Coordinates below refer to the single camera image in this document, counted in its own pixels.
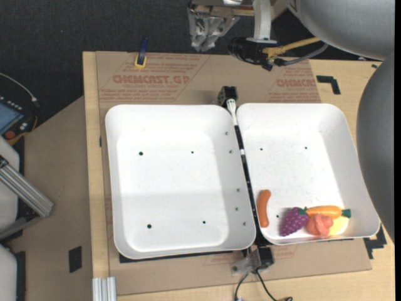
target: white cable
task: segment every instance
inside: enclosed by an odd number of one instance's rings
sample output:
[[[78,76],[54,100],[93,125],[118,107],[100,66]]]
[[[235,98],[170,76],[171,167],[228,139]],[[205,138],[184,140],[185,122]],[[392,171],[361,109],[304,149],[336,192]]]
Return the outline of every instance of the white cable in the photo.
[[[7,76],[3,73],[0,73],[0,76],[3,76],[9,80],[11,80],[13,83],[16,83],[18,86],[20,86],[22,89],[24,89],[32,98],[32,102],[38,107],[39,106],[39,102],[38,99],[22,84],[17,82],[15,79],[11,78],[10,76]]]

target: black fabric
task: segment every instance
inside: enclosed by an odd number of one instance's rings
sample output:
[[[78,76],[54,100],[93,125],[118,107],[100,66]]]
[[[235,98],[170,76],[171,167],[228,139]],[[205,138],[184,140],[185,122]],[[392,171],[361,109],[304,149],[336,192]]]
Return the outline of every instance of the black fabric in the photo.
[[[189,0],[0,0],[0,72],[29,88],[44,120],[83,95],[82,52],[137,51],[149,36],[148,51],[196,53],[190,46]],[[227,54],[231,38],[252,36],[254,22],[243,17],[208,51]],[[289,12],[273,23],[272,38],[283,44],[311,34]],[[316,46],[290,51],[304,55]],[[320,58],[356,56],[329,48]],[[19,87],[0,77],[0,87],[29,101]]]

